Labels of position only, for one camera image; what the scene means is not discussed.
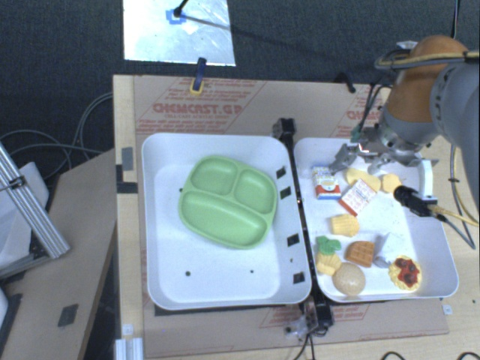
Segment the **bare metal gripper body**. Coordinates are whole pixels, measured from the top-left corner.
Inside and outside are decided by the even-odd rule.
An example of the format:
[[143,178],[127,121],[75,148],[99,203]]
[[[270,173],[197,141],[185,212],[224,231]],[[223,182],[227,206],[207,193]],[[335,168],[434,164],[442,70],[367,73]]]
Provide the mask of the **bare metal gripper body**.
[[367,162],[379,155],[389,155],[391,162],[404,166],[415,166],[422,160],[420,145],[402,139],[387,124],[373,127],[357,125],[351,132],[351,142],[358,144],[358,153]]

